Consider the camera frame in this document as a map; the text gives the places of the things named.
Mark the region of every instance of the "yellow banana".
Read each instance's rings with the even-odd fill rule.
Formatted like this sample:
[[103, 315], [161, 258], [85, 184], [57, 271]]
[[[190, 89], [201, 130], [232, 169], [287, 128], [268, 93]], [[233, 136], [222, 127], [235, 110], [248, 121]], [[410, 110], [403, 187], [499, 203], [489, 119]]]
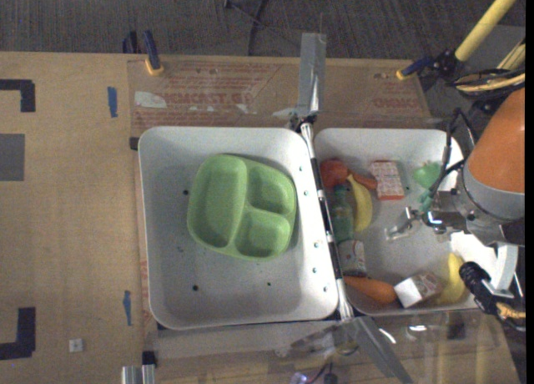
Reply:
[[466, 291], [466, 285], [460, 278], [460, 267], [464, 263], [463, 259], [453, 253], [449, 254], [449, 280], [447, 281], [445, 288], [436, 298], [438, 305], [454, 304], [458, 302]]
[[352, 186], [352, 194], [356, 202], [355, 216], [354, 216], [354, 231], [358, 233], [365, 230], [373, 218], [373, 200], [370, 197], [369, 190], [362, 184], [356, 182], [349, 174], [347, 180]]

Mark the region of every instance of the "green plate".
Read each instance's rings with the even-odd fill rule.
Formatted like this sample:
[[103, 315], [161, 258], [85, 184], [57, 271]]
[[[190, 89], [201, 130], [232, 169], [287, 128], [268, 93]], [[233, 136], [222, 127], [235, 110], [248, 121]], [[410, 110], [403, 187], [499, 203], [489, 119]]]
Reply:
[[295, 224], [293, 181], [277, 169], [230, 154], [199, 168], [187, 214], [195, 241], [244, 260], [269, 260], [285, 252]]

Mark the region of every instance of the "bottle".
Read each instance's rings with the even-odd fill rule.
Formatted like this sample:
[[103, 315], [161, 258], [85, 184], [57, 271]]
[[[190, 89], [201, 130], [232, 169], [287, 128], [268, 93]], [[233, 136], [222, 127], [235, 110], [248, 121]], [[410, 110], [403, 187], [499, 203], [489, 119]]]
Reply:
[[330, 218], [334, 227], [335, 241], [338, 244], [354, 237], [354, 212], [346, 196], [347, 188], [344, 185], [339, 184], [334, 187]]

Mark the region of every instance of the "yellow pole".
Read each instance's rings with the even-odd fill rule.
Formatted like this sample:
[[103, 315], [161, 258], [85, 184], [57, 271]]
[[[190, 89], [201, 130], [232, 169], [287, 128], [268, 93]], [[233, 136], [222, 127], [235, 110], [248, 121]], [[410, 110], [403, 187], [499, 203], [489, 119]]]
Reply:
[[455, 57], [465, 62], [478, 46], [486, 39], [491, 30], [499, 23], [502, 17], [510, 10], [516, 0], [495, 0], [487, 9], [481, 20], [471, 30], [466, 39], [455, 51]]

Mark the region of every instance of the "blue tape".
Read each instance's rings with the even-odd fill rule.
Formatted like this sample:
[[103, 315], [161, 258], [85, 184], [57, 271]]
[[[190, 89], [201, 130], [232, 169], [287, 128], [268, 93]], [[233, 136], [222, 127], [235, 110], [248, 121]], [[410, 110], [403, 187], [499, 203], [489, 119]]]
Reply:
[[108, 87], [108, 105], [111, 118], [118, 117], [117, 115], [117, 89], [115, 87]]

